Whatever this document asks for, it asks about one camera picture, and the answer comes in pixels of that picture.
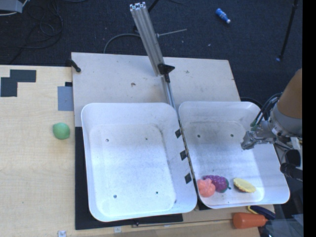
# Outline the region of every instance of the green ball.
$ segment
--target green ball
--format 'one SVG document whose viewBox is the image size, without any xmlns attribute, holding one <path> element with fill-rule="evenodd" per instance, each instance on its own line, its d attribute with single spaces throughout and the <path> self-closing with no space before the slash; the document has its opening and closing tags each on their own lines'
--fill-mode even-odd
<svg viewBox="0 0 316 237">
<path fill-rule="evenodd" d="M 65 123 L 57 123 L 53 125 L 53 133 L 57 139 L 65 140 L 70 136 L 70 129 Z"/>
</svg>

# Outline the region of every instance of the wooden table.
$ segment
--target wooden table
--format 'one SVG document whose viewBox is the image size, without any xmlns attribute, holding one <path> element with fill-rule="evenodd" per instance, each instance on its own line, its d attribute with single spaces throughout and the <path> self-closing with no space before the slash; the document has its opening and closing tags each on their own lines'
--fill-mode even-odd
<svg viewBox="0 0 316 237">
<path fill-rule="evenodd" d="M 167 225 L 75 230 L 75 119 L 73 111 L 58 110 L 57 99 L 57 87 L 72 82 L 73 69 L 0 66 L 0 77 L 10 70 L 36 70 L 36 82 L 18 82 L 17 97 L 0 97 L 1 236 L 260 236 L 257 228 L 232 225 L 233 213 L 246 207 L 196 208 L 183 222 Z M 69 139 L 54 137 L 58 122 L 69 125 Z"/>
</svg>

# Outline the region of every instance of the purple grapes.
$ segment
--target purple grapes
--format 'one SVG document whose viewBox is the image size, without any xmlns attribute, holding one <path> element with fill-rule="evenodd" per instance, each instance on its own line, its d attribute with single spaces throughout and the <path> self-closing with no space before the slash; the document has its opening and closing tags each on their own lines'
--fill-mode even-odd
<svg viewBox="0 0 316 237">
<path fill-rule="evenodd" d="M 215 185 L 216 191 L 218 192 L 224 192 L 227 188 L 229 188 L 228 181 L 223 176 L 214 176 L 214 175 L 203 176 L 203 180 L 207 178 L 212 180 L 212 183 Z"/>
</svg>

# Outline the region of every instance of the white tray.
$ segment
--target white tray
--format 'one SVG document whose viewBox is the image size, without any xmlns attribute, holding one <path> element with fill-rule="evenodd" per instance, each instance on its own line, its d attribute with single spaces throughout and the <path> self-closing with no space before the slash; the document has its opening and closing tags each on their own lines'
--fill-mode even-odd
<svg viewBox="0 0 316 237">
<path fill-rule="evenodd" d="M 243 150 L 240 143 L 250 123 L 260 111 L 250 102 L 184 102 L 179 116 L 196 181 L 204 175 L 224 176 L 231 190 L 199 196 L 209 208 L 255 204 L 282 204 L 289 199 L 289 188 L 273 145 L 256 145 Z M 257 191 L 241 193 L 234 188 L 239 177 Z"/>
<path fill-rule="evenodd" d="M 194 209 L 176 111 L 165 103 L 92 103 L 81 112 L 91 214 L 110 222 Z"/>
</svg>

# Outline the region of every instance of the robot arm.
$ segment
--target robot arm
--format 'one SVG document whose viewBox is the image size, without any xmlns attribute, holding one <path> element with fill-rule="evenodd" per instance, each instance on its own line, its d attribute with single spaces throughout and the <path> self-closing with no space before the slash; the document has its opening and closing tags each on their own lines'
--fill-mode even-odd
<svg viewBox="0 0 316 237">
<path fill-rule="evenodd" d="M 299 149 L 299 138 L 302 138 L 302 69 L 299 69 L 284 92 L 270 98 L 261 110 L 261 118 L 251 124 L 241 147 L 251 149 L 256 144 L 281 143 L 291 149 Z"/>
</svg>

